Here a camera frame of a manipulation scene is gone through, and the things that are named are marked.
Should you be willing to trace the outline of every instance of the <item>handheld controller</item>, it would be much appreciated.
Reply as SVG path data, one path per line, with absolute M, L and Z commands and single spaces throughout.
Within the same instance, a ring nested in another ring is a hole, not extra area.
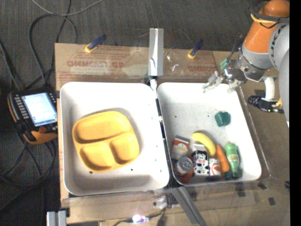
M 18 132 L 33 145 L 57 138 L 56 96 L 50 88 L 12 91 L 8 106 Z

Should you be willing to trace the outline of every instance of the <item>carrot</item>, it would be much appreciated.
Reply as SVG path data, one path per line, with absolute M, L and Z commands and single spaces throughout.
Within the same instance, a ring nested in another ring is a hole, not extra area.
M 228 159 L 219 144 L 216 145 L 215 157 L 220 160 L 221 173 L 225 173 L 230 170 Z

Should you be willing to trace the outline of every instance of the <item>yellow plate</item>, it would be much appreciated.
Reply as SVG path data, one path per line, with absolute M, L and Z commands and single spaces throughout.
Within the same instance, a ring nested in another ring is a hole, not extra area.
M 139 155 L 133 127 L 120 112 L 101 112 L 78 120 L 72 138 L 79 158 L 91 172 L 115 170 Z

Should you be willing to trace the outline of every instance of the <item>red and white can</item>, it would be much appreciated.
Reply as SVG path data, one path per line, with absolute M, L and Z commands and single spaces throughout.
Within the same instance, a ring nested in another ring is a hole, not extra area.
M 222 177 L 220 160 L 216 158 L 209 158 L 209 180 L 219 180 Z

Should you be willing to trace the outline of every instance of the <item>toy carrot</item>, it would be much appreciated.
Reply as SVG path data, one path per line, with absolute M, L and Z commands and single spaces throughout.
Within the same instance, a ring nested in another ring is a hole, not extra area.
M 215 157 L 220 160 L 221 173 L 225 174 L 225 178 L 226 180 L 228 180 L 231 178 L 228 159 L 219 144 L 216 144 L 215 148 L 216 148 Z

